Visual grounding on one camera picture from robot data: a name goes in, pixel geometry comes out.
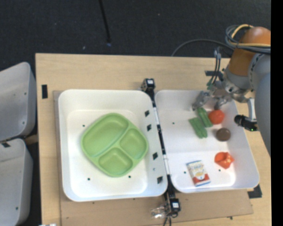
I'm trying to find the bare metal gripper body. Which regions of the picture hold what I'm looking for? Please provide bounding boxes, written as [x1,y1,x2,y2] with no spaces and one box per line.
[208,79,246,102]

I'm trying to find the red toy tomato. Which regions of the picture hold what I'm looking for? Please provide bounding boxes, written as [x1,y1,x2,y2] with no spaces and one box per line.
[208,109,225,125]

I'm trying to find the green toy celery stick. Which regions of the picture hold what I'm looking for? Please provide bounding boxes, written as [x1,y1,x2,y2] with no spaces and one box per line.
[197,107,214,128]
[188,117,208,139]

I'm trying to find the brown round biscuit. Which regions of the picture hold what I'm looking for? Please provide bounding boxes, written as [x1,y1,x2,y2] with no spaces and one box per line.
[215,127,232,142]

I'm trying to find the thin black and white rod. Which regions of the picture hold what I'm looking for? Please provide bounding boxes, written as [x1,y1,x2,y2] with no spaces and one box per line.
[148,88,178,200]

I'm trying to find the white plastic tray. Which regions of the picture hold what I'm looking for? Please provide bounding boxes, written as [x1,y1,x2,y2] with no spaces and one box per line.
[58,89,169,202]
[154,89,260,194]

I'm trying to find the orange toy fries carton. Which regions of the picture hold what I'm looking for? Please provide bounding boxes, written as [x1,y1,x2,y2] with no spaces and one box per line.
[214,151,235,169]

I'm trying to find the white red blue carton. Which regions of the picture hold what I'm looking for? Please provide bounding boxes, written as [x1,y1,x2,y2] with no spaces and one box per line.
[185,161,211,187]

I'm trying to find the green divided plate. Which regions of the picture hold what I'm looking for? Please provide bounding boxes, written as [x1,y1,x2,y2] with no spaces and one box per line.
[80,112,150,178]

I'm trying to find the black cylinder on white bracket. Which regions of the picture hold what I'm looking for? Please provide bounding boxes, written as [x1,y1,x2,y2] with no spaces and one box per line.
[234,97,259,132]

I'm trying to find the black block with wires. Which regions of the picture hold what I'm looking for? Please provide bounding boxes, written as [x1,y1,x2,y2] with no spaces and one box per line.
[168,197,181,213]
[141,78,156,92]

